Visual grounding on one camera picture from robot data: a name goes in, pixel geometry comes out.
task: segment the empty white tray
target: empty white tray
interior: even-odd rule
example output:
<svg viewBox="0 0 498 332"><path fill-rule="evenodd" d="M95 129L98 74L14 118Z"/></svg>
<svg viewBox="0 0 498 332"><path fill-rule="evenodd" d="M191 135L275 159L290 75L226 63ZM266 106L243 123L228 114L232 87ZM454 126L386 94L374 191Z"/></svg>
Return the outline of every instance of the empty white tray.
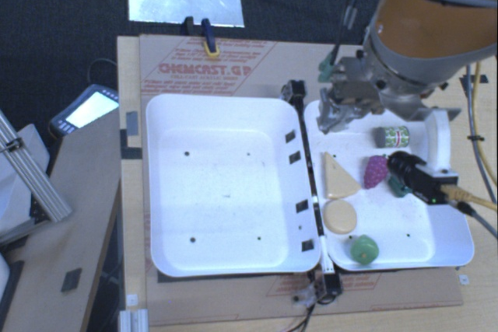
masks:
<svg viewBox="0 0 498 332"><path fill-rule="evenodd" d="M151 252L174 277L303 272L320 257L296 111L163 94L146 108Z"/></svg>
<svg viewBox="0 0 498 332"><path fill-rule="evenodd" d="M305 120L320 205L327 203L324 187L323 155L328 152L363 187L363 174L371 156L390 155L402 150L427 160L429 143L423 122L405 122L389 111L367 115L349 124L348 129L324 135L318 130L319 102L310 103ZM378 149L373 130L405 125L410 131L409 146ZM474 243L465 216L450 205L426 205L412 194L403 198L392 194L385 180L375 188L362 189L345 198L356 210L356 228L347 235L325 229L327 250L339 267L350 271L388 270L418 267L450 267L467 264L474 255ZM374 239L379 256L371 264L355 262L350 254L353 240L363 234Z"/></svg>

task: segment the yellow cable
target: yellow cable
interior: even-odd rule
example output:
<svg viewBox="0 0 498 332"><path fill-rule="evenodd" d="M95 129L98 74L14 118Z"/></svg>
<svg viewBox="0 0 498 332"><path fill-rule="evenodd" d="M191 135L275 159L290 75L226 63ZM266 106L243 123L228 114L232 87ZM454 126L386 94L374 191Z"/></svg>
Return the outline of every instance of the yellow cable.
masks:
<svg viewBox="0 0 498 332"><path fill-rule="evenodd" d="M477 116L475 113L475 108L476 108L476 104L477 104L477 88L479 87L480 80L481 80L481 63L478 62L475 66L474 87L472 90L472 119L474 121L474 129L475 129L476 136L479 136L479 129L477 126ZM484 168L486 169L486 172L488 172L489 177L491 178L491 180L494 182L494 184L496 186L496 174L494 173L493 168L489 164L488 159L486 158L486 155L485 155L484 151L482 150L482 144L479 140L477 141L477 149L479 152L479 156L481 157L482 164L484 165Z"/></svg>
<svg viewBox="0 0 498 332"><path fill-rule="evenodd" d="M448 199L450 199L450 200L463 201L463 202L473 202L475 204L480 204L481 206L486 206L488 209L491 209L491 210L498 212L498 207L494 203L487 201L486 199L476 197L476 196L472 195L471 193L467 192L466 190L464 190L460 187L457 187L455 185L443 184L440 189L442 192L444 192L448 196Z"/></svg>

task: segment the device screen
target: device screen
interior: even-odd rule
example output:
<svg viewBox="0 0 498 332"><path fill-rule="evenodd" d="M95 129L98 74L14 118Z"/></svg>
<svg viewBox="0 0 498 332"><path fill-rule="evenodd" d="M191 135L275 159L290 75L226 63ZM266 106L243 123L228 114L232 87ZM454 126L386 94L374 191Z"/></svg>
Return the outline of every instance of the device screen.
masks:
<svg viewBox="0 0 498 332"><path fill-rule="evenodd" d="M95 92L72 112L66 120L77 128L82 128L117 107L118 103L116 101L106 97L104 94Z"/></svg>

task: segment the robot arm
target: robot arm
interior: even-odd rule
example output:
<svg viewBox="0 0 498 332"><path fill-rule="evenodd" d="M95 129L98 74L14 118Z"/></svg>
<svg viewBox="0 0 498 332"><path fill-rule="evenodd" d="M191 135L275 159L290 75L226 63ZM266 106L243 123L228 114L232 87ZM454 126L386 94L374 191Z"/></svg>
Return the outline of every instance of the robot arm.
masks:
<svg viewBox="0 0 498 332"><path fill-rule="evenodd" d="M496 0L380 0L363 51L326 76L332 86L321 93L320 129L339 131L384 109L425 119L422 98L464 65L496 54L496 21Z"/></svg>

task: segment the green ball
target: green ball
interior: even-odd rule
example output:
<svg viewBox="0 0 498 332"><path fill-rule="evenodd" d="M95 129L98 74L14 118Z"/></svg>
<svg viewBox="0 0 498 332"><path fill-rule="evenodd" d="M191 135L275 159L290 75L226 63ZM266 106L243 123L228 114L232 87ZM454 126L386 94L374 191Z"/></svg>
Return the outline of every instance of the green ball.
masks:
<svg viewBox="0 0 498 332"><path fill-rule="evenodd" d="M351 256L358 263L370 264L379 256L379 247L369 236L362 235L351 245Z"/></svg>

